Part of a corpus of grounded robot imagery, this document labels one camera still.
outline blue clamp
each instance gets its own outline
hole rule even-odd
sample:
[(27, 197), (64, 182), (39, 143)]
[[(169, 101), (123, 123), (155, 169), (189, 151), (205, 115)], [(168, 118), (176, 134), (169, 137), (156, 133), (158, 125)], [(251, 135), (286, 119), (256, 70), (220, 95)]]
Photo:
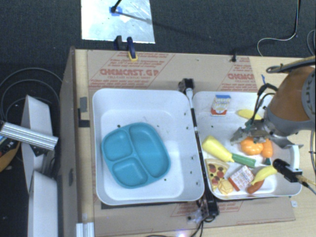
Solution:
[(112, 11), (112, 7), (109, 7), (109, 12), (113, 17), (119, 17), (120, 14), (123, 13), (123, 9), (121, 7), (117, 7), (114, 11)]
[[(124, 50), (125, 49), (123, 46), (123, 41), (122, 41), (121, 35), (116, 37), (116, 39), (113, 42), (113, 46), (114, 46), (114, 50)], [(138, 60), (138, 56), (137, 56), (136, 51), (135, 51), (135, 45), (134, 45), (132, 37), (127, 38), (126, 50), (128, 51), (128, 57), (131, 61)]]
[(127, 38), (127, 51), (128, 51), (128, 57), (131, 61), (138, 60), (132, 37)]

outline toy banana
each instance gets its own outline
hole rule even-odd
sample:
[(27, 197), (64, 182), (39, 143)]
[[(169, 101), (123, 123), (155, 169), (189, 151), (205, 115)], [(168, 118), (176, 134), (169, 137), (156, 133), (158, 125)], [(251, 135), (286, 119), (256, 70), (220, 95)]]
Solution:
[(262, 181), (266, 179), (268, 176), (277, 174), (277, 170), (272, 166), (267, 166), (258, 171), (258, 173), (255, 176), (255, 179), (251, 182), (251, 185), (254, 185), (256, 182)]
[[(247, 109), (243, 109), (243, 110), (239, 110), (237, 112), (237, 114), (245, 119), (250, 119), (253, 116), (253, 111), (252, 110), (247, 110)], [(256, 114), (255, 115), (255, 119), (256, 120), (260, 120), (261, 117), (260, 115)]]
[(205, 138), (202, 143), (202, 148), (213, 155), (214, 157), (222, 160), (223, 162), (235, 162), (233, 160), (233, 155), (229, 152), (217, 139), (209, 135)]

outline wire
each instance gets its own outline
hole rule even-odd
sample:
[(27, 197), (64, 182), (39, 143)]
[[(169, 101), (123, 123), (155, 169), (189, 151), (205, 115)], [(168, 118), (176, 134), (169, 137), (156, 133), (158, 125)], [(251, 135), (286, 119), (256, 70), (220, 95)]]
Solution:
[(54, 161), (55, 162), (55, 160), (56, 160), (56, 157), (53, 157), (51, 160), (50, 160), (50, 162), (49, 162), (49, 170), (51, 170), (52, 169), (52, 162)]
[(316, 195), (316, 191), (314, 191), (309, 185), (307, 188), (309, 188)]
[[(307, 34), (307, 37), (306, 37), (306, 44), (307, 44), (308, 50), (309, 50), (309, 52), (311, 53), (311, 55), (315, 55), (315, 50), (316, 50), (316, 47), (315, 47), (315, 31), (316, 31), (316, 29), (311, 30), (311, 31)], [(314, 50), (312, 50), (312, 48), (310, 47), (310, 44), (309, 44), (309, 38), (310, 38), (310, 34), (311, 34), (312, 32), (314, 32), (314, 36), (313, 36), (313, 44), (314, 44), (313, 48), (314, 48)]]
[[(204, 222), (206, 223), (211, 223), (213, 220), (215, 219), (215, 217), (211, 217), (211, 216), (208, 216), (206, 218), (204, 218), (200, 224), (198, 225), (197, 229), (194, 231), (193, 234), (190, 235), (190, 237), (195, 237), (196, 234), (200, 231), (199, 233), (199, 237), (202, 236), (203, 234), (203, 226), (204, 226)], [(164, 235), (148, 235), (146, 237), (168, 237), (168, 236), (164, 236)]]
[(316, 175), (316, 164), (315, 164), (315, 159), (314, 159), (315, 151), (314, 151), (314, 145), (313, 145), (314, 135), (315, 135), (315, 131), (311, 131), (310, 154), (311, 154), (311, 161), (312, 161), (314, 173)]
[(258, 41), (258, 43), (257, 43), (257, 50), (258, 50), (260, 56), (263, 56), (263, 54), (262, 54), (262, 53), (260, 52), (260, 50), (259, 50), (259, 44), (260, 44), (260, 42), (262, 42), (262, 41), (264, 41), (264, 40), (289, 41), (289, 40), (293, 39), (293, 38), (296, 36), (296, 34), (297, 34), (297, 27), (298, 27), (298, 15), (299, 15), (299, 11), (300, 11), (300, 0), (297, 0), (294, 33), (292, 34), (291, 37), (289, 37), (288, 39), (263, 38), (263, 39), (261, 39), (261, 40)]
[(267, 96), (269, 96), (269, 95), (275, 95), (275, 93), (267, 93), (267, 94), (265, 94), (265, 95), (261, 98), (261, 100), (259, 101), (261, 94), (262, 94), (262, 93), (259, 93), (259, 95), (258, 95), (258, 97), (257, 97), (256, 104), (255, 104), (255, 108), (254, 108), (254, 111), (253, 111), (253, 115), (252, 115), (252, 117), (251, 117), (250, 120), (249, 120), (249, 121), (250, 121), (250, 124), (252, 124), (252, 123), (254, 122), (254, 119), (255, 119), (255, 117), (256, 117), (256, 114), (257, 114), (257, 112), (258, 112), (260, 106), (263, 104), (263, 100), (264, 100)]
[(296, 175), (296, 178), (301, 181), (301, 182), (306, 182), (306, 183), (310, 183), (316, 186), (316, 183), (307, 179), (305, 176), (301, 176), (301, 175)]
[(302, 185), (309, 188), (316, 195), (316, 191), (313, 190), (306, 182), (302, 182)]
[(3, 101), (4, 101), (4, 97), (5, 95), (7, 94), (7, 92), (15, 85), (19, 84), (19, 83), (22, 83), (22, 82), (38, 82), (38, 83), (41, 83), (43, 85), (45, 85), (46, 87), (48, 87), (54, 94), (55, 94), (55, 97), (57, 99), (57, 102), (58, 102), (58, 105), (59, 105), (59, 97), (58, 97), (58, 94), (56, 93), (56, 91), (49, 85), (47, 84), (46, 82), (43, 82), (43, 81), (40, 81), (40, 80), (36, 80), (36, 79), (26, 79), (26, 80), (20, 80), (20, 81), (17, 81), (13, 84), (11, 84), (6, 90), (5, 92), (3, 93), (2, 95), (2, 98), (1, 98), (1, 108), (0, 108), (0, 113), (1, 113), (1, 116), (2, 116), (2, 119), (5, 118), (5, 115), (4, 115), (4, 110), (3, 110)]
[[(0, 88), (4, 85), (4, 83), (9, 80), (11, 77), (13, 77), (14, 75), (18, 74), (18, 73), (21, 73), (21, 72), (24, 72), (24, 71), (31, 71), (31, 70), (36, 70), (36, 71), (43, 71), (43, 72), (46, 72), (46, 73), (49, 73), (51, 75), (53, 75), (54, 77), (56, 77), (60, 82), (63, 82), (62, 79), (57, 76), (54, 72), (50, 71), (50, 70), (47, 70), (47, 69), (43, 69), (43, 68), (25, 68), (25, 69), (20, 69), (20, 70), (17, 70), (15, 72), (13, 72), (12, 74), (8, 75), (1, 83), (0, 83)], [(1, 103), (1, 109), (0, 109), (0, 119), (4, 119), (5, 116), (4, 116), (4, 111), (3, 111), (3, 105)]]
[[(46, 100), (44, 98), (41, 98), (41, 97), (35, 97), (35, 98), (38, 99), (38, 100), (41, 100), (43, 102), (46, 102), (48, 104), (51, 104), (50, 101), (48, 101), (48, 100)], [(8, 120), (8, 114), (9, 114), (10, 109), (13, 107), (13, 105), (17, 104), (18, 102), (20, 102), (22, 100), (25, 100), (25, 97), (22, 97), (22, 98), (20, 98), (20, 99), (18, 99), (16, 101), (14, 101), (12, 104), (10, 104), (10, 106), (6, 109), (5, 120)]]

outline toy pizza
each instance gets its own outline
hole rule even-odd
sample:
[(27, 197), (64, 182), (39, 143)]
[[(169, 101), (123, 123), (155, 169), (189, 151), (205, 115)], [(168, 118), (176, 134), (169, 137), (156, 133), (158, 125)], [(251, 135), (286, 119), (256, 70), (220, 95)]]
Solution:
[(216, 191), (220, 181), (224, 179), (229, 165), (218, 159), (205, 159), (205, 164), (212, 191)]

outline blue tray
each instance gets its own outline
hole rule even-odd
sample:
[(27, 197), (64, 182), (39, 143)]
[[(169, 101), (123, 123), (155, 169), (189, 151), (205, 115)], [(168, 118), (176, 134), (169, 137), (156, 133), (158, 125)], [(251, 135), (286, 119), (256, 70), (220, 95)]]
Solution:
[(138, 188), (162, 178), (169, 154), (156, 130), (146, 123), (118, 128), (102, 140), (103, 158), (118, 184)]

